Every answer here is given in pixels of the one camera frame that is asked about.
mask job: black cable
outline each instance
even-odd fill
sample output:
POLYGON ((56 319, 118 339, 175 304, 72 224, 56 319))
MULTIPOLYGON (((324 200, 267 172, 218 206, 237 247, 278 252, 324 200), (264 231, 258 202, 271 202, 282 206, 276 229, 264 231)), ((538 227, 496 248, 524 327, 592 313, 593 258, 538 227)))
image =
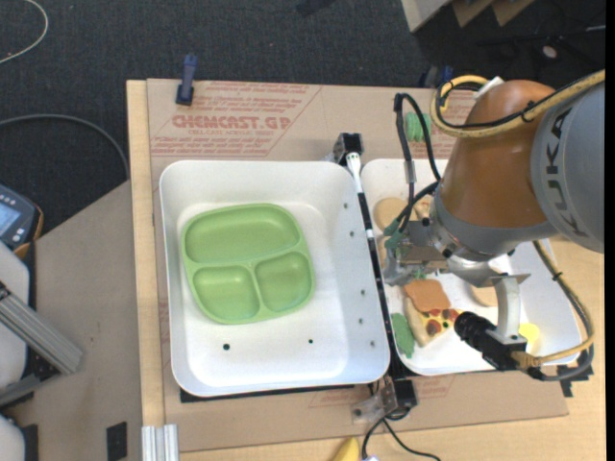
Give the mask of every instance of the black cable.
POLYGON ((410 407, 407 406, 405 408, 403 408, 403 410, 400 413, 389 413, 386 416, 387 420, 393 421, 393 422, 398 422, 399 420, 403 420, 405 417, 407 417, 410 414, 410 407))
POLYGON ((404 160, 406 162, 412 162, 412 153, 410 147, 407 144, 406 133, 404 132, 404 94, 395 94, 395 101, 393 102, 393 110, 397 113, 395 124, 397 126, 397 136, 400 139, 402 151, 404 152, 404 160))
POLYGON ((413 207, 420 200, 422 200, 425 196, 433 194, 433 192, 435 191, 435 188, 438 185, 439 185, 438 181, 428 184, 416 194, 411 204, 406 205, 406 207, 402 210, 402 212, 397 217, 397 220, 400 222, 399 231, 403 231, 406 228, 408 222, 410 221, 410 214, 412 213, 413 207))
POLYGON ((395 439, 395 441, 400 445, 400 447, 402 449, 410 452, 411 454, 417 455, 417 456, 424 456, 424 457, 428 457, 428 458, 434 459, 435 461, 441 461, 440 458, 437 457, 435 454, 430 454, 428 452, 421 452, 420 450, 415 450, 415 449, 409 448, 406 444, 404 444, 402 439, 400 439, 398 437, 398 435, 395 433, 395 430, 393 430, 393 427, 391 427, 391 425, 388 423, 387 420, 389 420, 389 421, 396 421, 396 420, 401 420, 402 418, 405 418, 407 416, 407 414, 409 413, 409 411, 410 411, 410 409, 408 408, 407 412, 405 412, 400 418, 390 418, 389 416, 384 415, 377 422, 375 422, 370 427, 370 429, 365 434, 365 437, 363 438, 363 444, 361 446, 361 458, 362 459, 367 459, 369 457, 369 454, 367 453, 367 443, 369 442, 370 437, 372 436, 374 431, 378 428, 378 426, 380 424, 384 424, 386 429, 393 436, 393 439, 395 439))
POLYGON ((421 108, 419 107, 417 102, 414 100, 414 98, 406 93, 398 93, 395 96, 395 110, 398 113, 397 129, 398 129, 398 134, 400 135, 400 140, 403 141, 403 143, 407 144, 406 134, 404 132, 404 117, 402 116, 402 102, 404 101, 404 99, 406 99, 410 103, 410 105, 414 109, 414 112, 419 118, 419 123, 421 124, 421 130, 423 130, 423 137, 425 138, 425 146, 427 147, 427 155, 430 161, 430 168, 433 173, 433 176, 438 181, 440 181, 440 173, 438 172, 438 168, 435 165, 435 156, 433 155, 433 148, 431 146, 430 129, 427 126, 427 123, 425 121, 425 117, 423 116, 423 112, 421 111, 421 108), (400 117, 402 118, 401 133, 400 133, 400 117))
POLYGON ((106 140, 108 140, 113 146, 113 148, 117 151, 117 154, 120 156, 122 163, 124 164, 124 171, 126 174, 126 179, 130 178, 131 174, 130 174, 130 168, 128 165, 128 160, 126 159, 126 156, 124 155, 124 152, 122 151, 119 144, 113 139, 113 137, 110 134, 105 132, 102 128, 100 128, 97 125, 94 125, 93 123, 90 123, 89 121, 86 121, 85 119, 81 119, 76 116, 69 116, 67 114, 47 114, 47 113, 28 114, 25 116, 16 116, 15 118, 0 120, 0 128, 12 125, 14 123, 24 122, 24 121, 36 121, 36 120, 46 120, 46 119, 55 119, 55 120, 61 120, 61 121, 70 121, 72 123, 78 123, 80 125, 87 126, 88 128, 91 128, 95 132, 99 133, 106 140))
POLYGON ((580 359, 576 367, 571 367, 566 372, 558 373, 555 376, 548 376, 544 374, 539 368, 533 368, 528 370, 528 374, 534 379, 539 379, 546 382, 554 382, 560 380, 572 379, 587 371, 594 359, 594 346, 590 345, 586 351, 580 353, 580 359))
POLYGON ((441 461, 441 459, 438 456, 436 456, 435 454, 431 454, 429 452, 422 452, 420 450, 415 450, 415 449, 409 448, 406 444, 404 444, 402 442, 402 439, 400 439, 397 436, 397 434, 395 433, 395 430, 393 430, 393 428, 391 427, 391 425, 389 425, 389 423, 386 421, 386 419, 384 419, 383 423, 384 423, 384 426, 390 432, 390 434, 393 436, 393 439, 395 439, 397 441, 397 444, 399 444, 403 449, 407 450, 409 453, 414 454, 416 456, 428 457, 430 459, 434 459, 435 461, 441 461))
POLYGON ((446 125, 448 127, 451 128, 460 128, 460 129, 468 129, 468 128, 490 128, 490 127, 497 127, 500 126, 504 123, 507 123, 508 121, 511 121, 515 118, 518 118, 520 116, 524 116, 525 114, 527 114, 528 112, 530 112, 531 110, 537 108, 539 105, 551 100, 555 95, 561 93, 562 91, 566 90, 567 88, 570 88, 571 86, 585 80, 586 77, 581 77, 580 79, 576 79, 572 82, 570 82, 569 84, 566 84, 562 87, 560 87, 558 90, 552 92, 551 94, 549 94, 548 96, 536 101, 536 102, 531 102, 530 104, 528 104, 527 107, 521 109, 520 111, 517 112, 513 112, 512 114, 509 114, 508 116, 503 116, 502 118, 499 118, 497 120, 494 121, 486 121, 486 122, 482 122, 482 123, 466 123, 463 125, 454 125, 452 123, 449 123, 447 120, 444 119, 444 117, 442 116, 442 110, 441 110, 441 105, 443 104, 443 101, 446 99, 446 97, 448 97, 448 95, 453 92, 453 90, 458 90, 461 89, 462 87, 468 87, 468 84, 474 84, 473 82, 467 82, 467 83, 461 83, 461 84, 457 84, 457 85, 453 85, 451 87, 451 89, 447 92, 447 94, 445 94, 444 96, 442 95, 442 87, 444 85, 446 85, 447 83, 444 83, 442 85, 440 85, 436 91, 435 91, 435 113, 438 117, 438 119, 442 122, 443 125, 446 125))
MULTIPOLYGON (((585 315, 584 310, 580 308, 578 304, 578 300, 576 299, 576 296, 572 295, 573 291, 568 287, 568 285, 565 285, 564 283, 562 283, 561 276, 563 275, 563 273, 558 271, 556 268, 554 268, 551 265, 550 261, 545 257, 545 255, 540 250, 540 245, 538 241, 533 241, 533 246, 536 252, 538 252, 538 256, 540 257, 540 259, 543 261, 543 263, 547 267, 547 270, 549 271, 549 273, 551 273, 552 276, 556 277, 556 279, 554 280, 557 282, 561 290, 564 292, 564 295, 566 296, 570 305, 573 307, 573 309, 577 313, 578 318, 581 320, 585 329, 589 329, 590 324, 588 322, 587 316, 585 315)), ((564 373, 559 373, 555 376, 548 376, 544 374, 540 370, 540 368, 532 368, 531 370, 528 371, 528 374, 534 377, 535 379, 539 379, 543 381, 566 380, 566 379, 576 377, 584 373, 585 371, 587 371, 591 367, 593 359, 594 359, 594 345, 590 345, 586 351, 582 351, 580 353, 577 366, 573 368, 569 368, 564 373)))

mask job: dark gray carpet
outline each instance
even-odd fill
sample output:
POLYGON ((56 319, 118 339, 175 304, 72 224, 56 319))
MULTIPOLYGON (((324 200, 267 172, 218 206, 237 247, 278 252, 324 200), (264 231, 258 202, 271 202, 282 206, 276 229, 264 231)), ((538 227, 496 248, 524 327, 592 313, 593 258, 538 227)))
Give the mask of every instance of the dark gray carpet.
MULTIPOLYGON (((604 24, 605 0, 538 0, 504 27, 487 10, 464 29, 446 7, 414 35, 400 0, 36 1, 49 14, 49 33, 0 64, 0 121, 74 115, 104 128, 125 152, 126 81, 179 77, 188 52, 199 58, 197 79, 399 87, 418 85, 432 64, 560 86, 605 62, 604 33, 567 37, 574 48, 547 64, 532 58, 537 40, 477 45, 604 24)), ((0 0, 0 57, 34 40, 41 25, 34 8, 0 0)), ((49 231, 124 172, 109 142, 89 129, 36 121, 0 129, 0 180, 40 204, 49 231)))

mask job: toy pizza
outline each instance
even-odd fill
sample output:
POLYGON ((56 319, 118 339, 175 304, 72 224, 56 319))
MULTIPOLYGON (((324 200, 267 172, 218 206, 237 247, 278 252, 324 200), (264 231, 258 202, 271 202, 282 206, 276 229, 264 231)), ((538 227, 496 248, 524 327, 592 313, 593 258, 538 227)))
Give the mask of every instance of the toy pizza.
POLYGON ((404 285, 404 313, 416 343, 425 347, 452 329, 461 311, 451 308, 451 301, 435 279, 415 279, 404 285))

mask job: green divided plate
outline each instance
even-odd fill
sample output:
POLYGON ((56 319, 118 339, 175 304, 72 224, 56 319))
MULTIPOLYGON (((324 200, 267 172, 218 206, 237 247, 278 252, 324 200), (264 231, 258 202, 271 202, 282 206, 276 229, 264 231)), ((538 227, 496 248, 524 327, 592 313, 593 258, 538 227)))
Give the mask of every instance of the green divided plate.
POLYGON ((308 303, 314 270, 295 218, 273 204, 227 206, 191 218, 182 254, 196 303, 226 325, 283 316, 308 303))

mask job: white tray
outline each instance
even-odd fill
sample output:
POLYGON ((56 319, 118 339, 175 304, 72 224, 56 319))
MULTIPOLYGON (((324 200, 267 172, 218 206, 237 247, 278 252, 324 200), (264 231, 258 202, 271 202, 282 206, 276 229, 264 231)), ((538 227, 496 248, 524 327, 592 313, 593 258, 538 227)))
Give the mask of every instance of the white tray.
MULTIPOLYGON (((444 173, 446 160, 436 162, 438 171, 444 173)), ((415 160, 418 192, 435 181, 427 160, 415 160)), ((399 159, 377 159, 368 162, 362 170, 361 180, 365 197, 370 209, 379 200, 389 197, 407 199, 407 184, 404 164, 399 159)), ((382 235, 374 227, 378 238, 382 235)), ((521 318, 540 329, 540 338, 530 350, 535 355, 546 355, 567 350, 580 343, 578 324, 570 303, 559 285, 540 260, 531 243, 517 247, 513 256, 500 256, 498 266, 509 274, 531 274, 520 285, 522 300, 521 318)), ((440 274, 437 277, 448 295, 452 307, 479 314, 492 323, 498 322, 497 307, 480 305, 472 298, 469 285, 458 277, 440 274)), ((390 314, 404 314, 404 291, 401 287, 385 285, 385 294, 390 314)), ((411 358, 399 353, 402 363, 412 372, 423 376, 435 376, 452 373, 466 373, 492 370, 480 353, 463 343, 451 329, 425 347, 414 348, 411 358)), ((577 358, 577 354, 564 357, 550 364, 567 364, 577 358)))
POLYGON ((199 397, 372 382, 389 364, 378 289, 350 174, 331 162, 182 160, 160 177, 171 364, 199 397), (194 302, 180 234, 197 213, 272 203, 297 219, 316 289, 296 312, 222 325, 194 302))

